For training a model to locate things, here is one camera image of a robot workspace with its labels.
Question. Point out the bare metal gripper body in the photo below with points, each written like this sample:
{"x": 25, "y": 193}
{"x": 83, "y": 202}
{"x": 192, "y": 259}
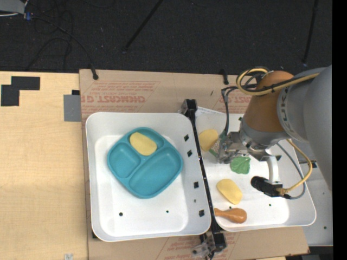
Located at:
{"x": 235, "y": 147}

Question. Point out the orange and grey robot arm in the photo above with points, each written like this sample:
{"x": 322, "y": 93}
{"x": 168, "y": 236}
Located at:
{"x": 271, "y": 110}

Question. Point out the green lettuce leaf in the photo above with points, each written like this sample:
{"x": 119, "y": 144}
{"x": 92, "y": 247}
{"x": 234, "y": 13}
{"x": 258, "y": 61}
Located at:
{"x": 240, "y": 165}

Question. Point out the speckled green toy food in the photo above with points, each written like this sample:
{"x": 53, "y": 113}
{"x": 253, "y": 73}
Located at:
{"x": 215, "y": 147}

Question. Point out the yellow potato chip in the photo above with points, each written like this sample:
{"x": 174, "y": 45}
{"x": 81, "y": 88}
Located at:
{"x": 230, "y": 191}
{"x": 208, "y": 139}
{"x": 143, "y": 144}

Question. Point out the thin black rod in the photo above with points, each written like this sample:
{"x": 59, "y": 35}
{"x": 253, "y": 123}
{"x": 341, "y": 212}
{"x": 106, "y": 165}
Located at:
{"x": 202, "y": 166}

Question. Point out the brown chicken drumstick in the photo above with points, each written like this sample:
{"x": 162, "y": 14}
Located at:
{"x": 235, "y": 215}

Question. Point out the white plastic tray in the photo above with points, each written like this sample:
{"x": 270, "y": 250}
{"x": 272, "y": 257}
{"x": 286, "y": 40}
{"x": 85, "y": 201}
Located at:
{"x": 260, "y": 213}
{"x": 151, "y": 221}

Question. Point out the brown cardboard board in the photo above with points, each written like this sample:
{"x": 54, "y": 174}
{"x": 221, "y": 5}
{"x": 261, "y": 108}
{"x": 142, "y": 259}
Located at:
{"x": 162, "y": 96}

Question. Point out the blue divided plate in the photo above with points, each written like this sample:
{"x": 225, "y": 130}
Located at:
{"x": 151, "y": 177}

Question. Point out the black cylinder on white bracket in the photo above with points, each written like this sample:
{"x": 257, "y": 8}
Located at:
{"x": 267, "y": 185}

